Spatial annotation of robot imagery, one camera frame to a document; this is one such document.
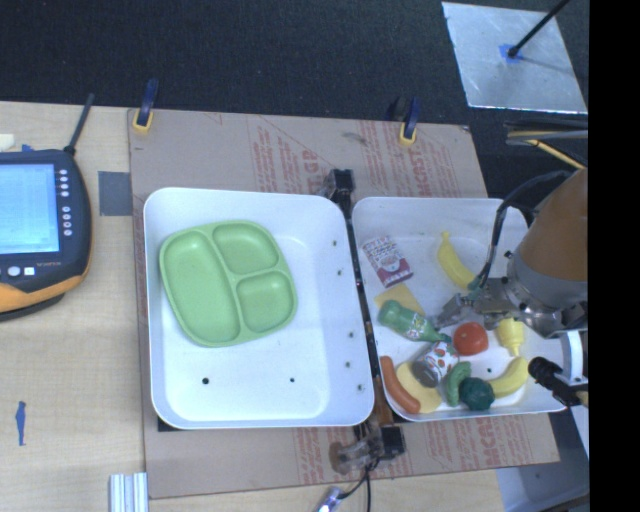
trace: small box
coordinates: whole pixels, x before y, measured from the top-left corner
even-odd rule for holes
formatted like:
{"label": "small box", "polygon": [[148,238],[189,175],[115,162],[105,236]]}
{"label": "small box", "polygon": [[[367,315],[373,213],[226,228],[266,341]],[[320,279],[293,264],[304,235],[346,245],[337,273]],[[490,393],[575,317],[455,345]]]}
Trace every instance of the small box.
{"label": "small box", "polygon": [[385,288],[406,281],[413,275],[409,263],[391,237],[374,238],[363,244],[362,248]]}

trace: green plate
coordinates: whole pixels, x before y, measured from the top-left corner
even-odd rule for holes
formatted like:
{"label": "green plate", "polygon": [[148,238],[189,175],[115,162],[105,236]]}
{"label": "green plate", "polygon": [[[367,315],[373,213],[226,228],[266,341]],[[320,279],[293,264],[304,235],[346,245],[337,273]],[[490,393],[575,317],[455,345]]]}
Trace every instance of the green plate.
{"label": "green plate", "polygon": [[178,322],[195,342],[224,347],[266,336],[294,317],[298,299],[271,233],[245,220],[174,233],[160,272]]}

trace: toy sausage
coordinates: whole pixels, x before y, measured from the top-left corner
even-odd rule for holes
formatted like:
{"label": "toy sausage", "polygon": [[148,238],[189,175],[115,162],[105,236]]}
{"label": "toy sausage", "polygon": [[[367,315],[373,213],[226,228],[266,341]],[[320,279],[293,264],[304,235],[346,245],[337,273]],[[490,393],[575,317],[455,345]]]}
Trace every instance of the toy sausage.
{"label": "toy sausage", "polygon": [[420,402],[402,387],[396,375],[393,361],[389,356],[380,358],[380,368],[382,369],[385,388],[387,388],[387,392],[391,397],[409,414],[418,414],[420,412]]}

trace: black carpet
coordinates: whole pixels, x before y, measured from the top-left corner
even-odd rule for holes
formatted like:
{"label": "black carpet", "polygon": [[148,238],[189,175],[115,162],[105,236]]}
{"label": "black carpet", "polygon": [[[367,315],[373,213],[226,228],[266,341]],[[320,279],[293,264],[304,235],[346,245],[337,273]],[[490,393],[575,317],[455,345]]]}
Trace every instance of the black carpet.
{"label": "black carpet", "polygon": [[[549,12],[558,1],[459,3]],[[93,92],[96,105],[135,107],[155,77],[158,108],[381,120],[397,97],[417,97],[419,122],[470,127],[490,197],[573,170],[539,149],[507,145],[505,122],[586,122],[470,108],[436,0],[1,4],[0,101],[83,104]],[[589,11],[589,0],[572,0],[555,17],[587,106]],[[586,161],[586,140],[558,146]]]}

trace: red tomato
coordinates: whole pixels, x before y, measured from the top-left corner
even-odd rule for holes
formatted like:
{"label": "red tomato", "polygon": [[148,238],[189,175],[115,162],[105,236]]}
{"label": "red tomato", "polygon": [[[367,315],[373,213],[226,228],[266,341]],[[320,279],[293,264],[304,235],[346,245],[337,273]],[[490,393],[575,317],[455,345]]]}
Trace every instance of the red tomato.
{"label": "red tomato", "polygon": [[472,356],[489,348],[487,331],[478,322],[460,325],[453,334],[453,348],[462,356]]}

